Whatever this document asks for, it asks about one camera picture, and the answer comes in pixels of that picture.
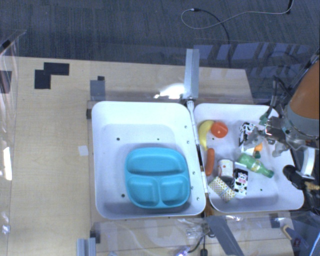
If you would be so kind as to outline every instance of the yellow banana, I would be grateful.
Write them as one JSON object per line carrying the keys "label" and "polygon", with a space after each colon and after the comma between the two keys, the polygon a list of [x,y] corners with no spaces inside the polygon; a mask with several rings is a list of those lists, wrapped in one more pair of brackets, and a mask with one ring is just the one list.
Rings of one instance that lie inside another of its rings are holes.
{"label": "yellow banana", "polygon": [[213,124],[214,124],[214,121],[206,120],[200,124],[200,127],[198,129],[199,141],[200,141],[200,144],[204,147],[204,150],[208,150],[207,133]]}

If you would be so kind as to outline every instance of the white tray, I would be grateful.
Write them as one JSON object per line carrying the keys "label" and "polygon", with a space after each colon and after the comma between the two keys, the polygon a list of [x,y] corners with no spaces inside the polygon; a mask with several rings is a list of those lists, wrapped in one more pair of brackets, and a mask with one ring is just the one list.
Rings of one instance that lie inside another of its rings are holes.
{"label": "white tray", "polygon": [[[259,123],[259,117],[266,112],[267,106],[263,105],[239,105],[239,104],[199,104],[194,110],[195,121],[199,125],[205,120],[224,122],[229,131],[224,138],[214,138],[208,132],[207,146],[215,150],[215,169],[217,162],[221,159],[236,161],[241,151],[238,147],[240,126],[243,122],[250,122],[255,125]],[[272,111],[270,116],[278,116],[276,111]],[[272,157],[274,145],[263,142],[261,152],[261,162],[267,169],[274,171],[274,176],[268,178],[262,174],[248,170],[247,195],[243,199],[233,198],[229,202],[224,202],[208,187],[212,205],[222,213],[245,213],[261,211],[284,211],[297,210],[304,203],[304,194],[296,189],[287,180],[282,170],[286,165],[294,165],[290,151],[283,152],[279,157]],[[206,163],[206,152],[201,149],[204,164]]]}
{"label": "white tray", "polygon": [[[194,216],[206,205],[195,138],[186,107],[177,103],[102,101],[92,109],[95,204],[108,219]],[[187,162],[190,197],[176,208],[135,206],[126,192],[125,160],[137,148],[177,150]]]}

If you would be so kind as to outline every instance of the white sticker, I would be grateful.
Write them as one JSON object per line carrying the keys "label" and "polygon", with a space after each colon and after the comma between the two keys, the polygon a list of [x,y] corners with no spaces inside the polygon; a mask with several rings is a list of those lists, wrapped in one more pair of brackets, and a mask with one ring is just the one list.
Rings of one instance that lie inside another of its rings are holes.
{"label": "white sticker", "polygon": [[78,146],[78,150],[81,157],[89,156],[88,147],[86,145]]}

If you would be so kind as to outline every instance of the green bottle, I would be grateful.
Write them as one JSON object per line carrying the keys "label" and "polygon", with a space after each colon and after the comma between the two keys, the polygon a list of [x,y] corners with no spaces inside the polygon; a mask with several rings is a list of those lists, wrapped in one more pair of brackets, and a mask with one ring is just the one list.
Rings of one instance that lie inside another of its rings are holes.
{"label": "green bottle", "polygon": [[268,170],[262,162],[255,159],[253,156],[248,155],[246,153],[242,153],[238,159],[238,162],[240,164],[246,165],[246,167],[258,174],[263,174],[264,176],[267,176],[268,178],[272,178],[272,176],[275,174],[272,170]]}

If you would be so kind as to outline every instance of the blue tray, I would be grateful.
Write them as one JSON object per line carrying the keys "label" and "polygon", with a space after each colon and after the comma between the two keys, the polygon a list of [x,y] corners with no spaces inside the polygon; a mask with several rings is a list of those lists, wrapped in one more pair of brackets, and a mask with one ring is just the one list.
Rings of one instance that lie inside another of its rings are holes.
{"label": "blue tray", "polygon": [[127,194],[138,207],[179,207],[190,196],[187,162],[176,150],[163,147],[135,149],[126,157],[124,172]]}

